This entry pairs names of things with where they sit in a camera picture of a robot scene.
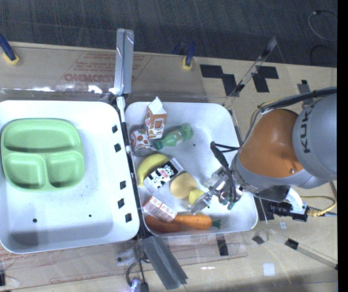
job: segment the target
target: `green bottle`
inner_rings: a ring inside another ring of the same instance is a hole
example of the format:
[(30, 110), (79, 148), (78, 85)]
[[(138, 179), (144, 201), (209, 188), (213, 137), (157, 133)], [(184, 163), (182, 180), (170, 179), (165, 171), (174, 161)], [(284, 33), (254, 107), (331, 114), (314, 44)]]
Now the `green bottle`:
[(164, 138), (154, 142), (154, 147), (157, 150), (162, 149), (165, 146), (176, 146), (193, 137), (193, 130), (189, 124), (181, 126), (181, 128), (171, 131), (165, 135)]

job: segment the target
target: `divided green plate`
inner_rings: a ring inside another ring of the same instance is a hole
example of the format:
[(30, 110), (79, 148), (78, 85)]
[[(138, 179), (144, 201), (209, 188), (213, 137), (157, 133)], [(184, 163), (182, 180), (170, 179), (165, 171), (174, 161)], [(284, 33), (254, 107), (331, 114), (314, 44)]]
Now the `divided green plate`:
[(1, 159), (7, 181), (19, 190), (70, 188), (85, 174), (80, 135), (62, 119), (18, 119), (1, 134)]

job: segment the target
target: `toy carton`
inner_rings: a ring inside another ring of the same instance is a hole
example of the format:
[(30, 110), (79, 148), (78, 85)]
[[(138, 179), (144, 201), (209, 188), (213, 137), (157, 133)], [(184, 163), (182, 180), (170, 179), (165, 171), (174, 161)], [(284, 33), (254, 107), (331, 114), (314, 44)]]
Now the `toy carton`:
[(162, 138), (166, 122), (167, 112), (159, 97), (156, 97), (148, 107), (145, 114), (145, 129), (148, 132), (148, 139)]

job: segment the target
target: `gray carpet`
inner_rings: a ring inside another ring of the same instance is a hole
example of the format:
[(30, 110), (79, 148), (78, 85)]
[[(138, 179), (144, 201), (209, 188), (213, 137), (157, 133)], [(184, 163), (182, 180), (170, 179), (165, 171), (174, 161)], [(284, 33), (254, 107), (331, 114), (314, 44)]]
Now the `gray carpet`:
[(134, 31), (135, 51), (255, 60), (275, 36), (276, 63), (336, 67), (338, 0), (0, 0), (0, 32), (12, 41), (113, 49)]

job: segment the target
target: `carrot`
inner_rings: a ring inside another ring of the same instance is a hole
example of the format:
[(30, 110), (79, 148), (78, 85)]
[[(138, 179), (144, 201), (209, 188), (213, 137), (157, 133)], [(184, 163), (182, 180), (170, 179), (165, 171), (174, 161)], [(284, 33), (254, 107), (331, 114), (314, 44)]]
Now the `carrot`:
[(208, 229), (212, 226), (220, 227), (220, 221), (213, 222), (207, 215), (177, 215), (174, 222), (193, 227), (195, 229)]
[(151, 215), (147, 215), (144, 221), (150, 229), (157, 232), (178, 232), (182, 228), (181, 224), (177, 222), (171, 221), (166, 223), (164, 221), (159, 221)]

